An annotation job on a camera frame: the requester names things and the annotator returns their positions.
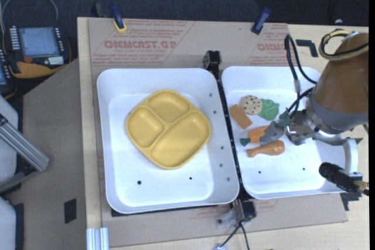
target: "yellow divided plate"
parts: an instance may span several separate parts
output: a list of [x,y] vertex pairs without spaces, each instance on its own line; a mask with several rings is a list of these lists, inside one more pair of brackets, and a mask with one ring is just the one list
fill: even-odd
[[177,169],[190,160],[211,137],[206,116],[181,94],[160,90],[128,115],[127,134],[154,164]]

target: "white tray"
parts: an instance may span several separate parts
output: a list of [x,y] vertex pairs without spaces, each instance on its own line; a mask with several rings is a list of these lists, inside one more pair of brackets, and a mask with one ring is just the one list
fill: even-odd
[[[125,131],[129,112],[159,90],[181,93],[209,119],[206,146],[176,170],[155,166]],[[232,202],[239,183],[219,91],[213,75],[199,68],[108,69],[97,80],[103,137],[105,189],[123,214]]]
[[[296,69],[296,72],[301,81],[302,91],[313,86],[299,70]],[[319,73],[314,69],[304,68],[304,72],[312,79],[319,78]],[[279,103],[281,114],[296,99],[294,79],[289,67],[229,67],[223,71],[221,78],[228,107],[239,104],[243,96],[254,95]],[[306,98],[301,101],[299,109],[305,108],[305,103]],[[247,193],[254,198],[342,192],[319,174],[319,166],[322,162],[331,162],[350,169],[351,172],[357,169],[358,154],[353,141],[346,146],[330,146],[320,141],[309,140],[303,145],[295,146],[284,135],[281,140],[285,143],[285,152],[281,155],[258,154],[248,157],[246,149],[259,145],[249,143],[243,146],[240,138],[246,138],[247,132],[252,128],[270,124],[270,121],[258,115],[249,117],[253,124],[245,130],[232,118],[231,125],[243,185]]]
[[16,211],[0,197],[0,249],[14,250],[16,244]]
[[[18,114],[2,96],[0,96],[0,114],[7,118],[15,128],[18,128]],[[16,168],[17,152],[0,139],[0,185],[14,176]]]

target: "toy cookie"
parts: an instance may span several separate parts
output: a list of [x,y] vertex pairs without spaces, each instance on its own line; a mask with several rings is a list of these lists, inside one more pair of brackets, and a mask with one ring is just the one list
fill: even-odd
[[253,95],[244,96],[240,100],[240,107],[246,114],[258,115],[262,111],[262,101]]

